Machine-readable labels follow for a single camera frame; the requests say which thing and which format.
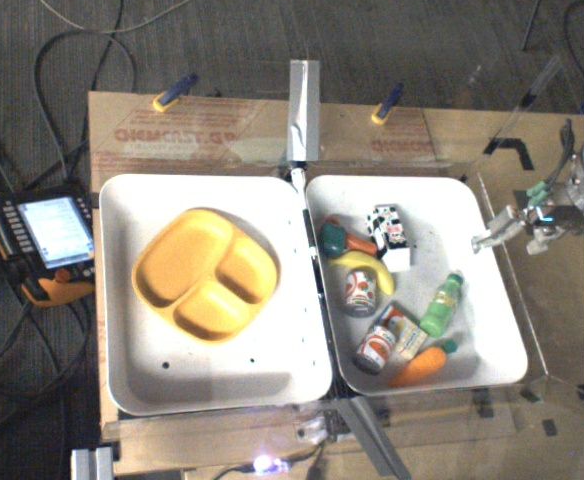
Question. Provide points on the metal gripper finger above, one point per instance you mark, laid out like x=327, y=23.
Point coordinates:
x=542, y=238
x=499, y=228

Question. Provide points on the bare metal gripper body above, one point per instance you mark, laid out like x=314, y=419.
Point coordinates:
x=567, y=218

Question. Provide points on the white plastic tray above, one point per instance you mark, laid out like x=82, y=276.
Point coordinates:
x=482, y=318
x=212, y=378

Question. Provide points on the green plastic bottle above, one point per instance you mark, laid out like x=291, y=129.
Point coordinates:
x=439, y=308

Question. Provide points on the black and white milk carton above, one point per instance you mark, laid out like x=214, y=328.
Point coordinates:
x=391, y=238

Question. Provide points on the yellow banana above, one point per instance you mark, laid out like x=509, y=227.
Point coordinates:
x=367, y=262

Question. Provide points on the small white and red carton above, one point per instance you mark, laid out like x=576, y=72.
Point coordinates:
x=409, y=338

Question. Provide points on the red and white can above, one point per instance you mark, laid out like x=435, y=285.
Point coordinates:
x=376, y=349
x=360, y=293

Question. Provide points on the orange carrot small green top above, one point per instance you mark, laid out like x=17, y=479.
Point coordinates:
x=422, y=365

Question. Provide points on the orange carrot large green top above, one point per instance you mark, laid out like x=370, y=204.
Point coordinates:
x=334, y=240

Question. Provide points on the yellow divided plate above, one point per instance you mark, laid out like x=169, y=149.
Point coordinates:
x=192, y=258

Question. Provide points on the brown cardboard board red print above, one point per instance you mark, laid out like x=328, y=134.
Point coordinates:
x=182, y=138

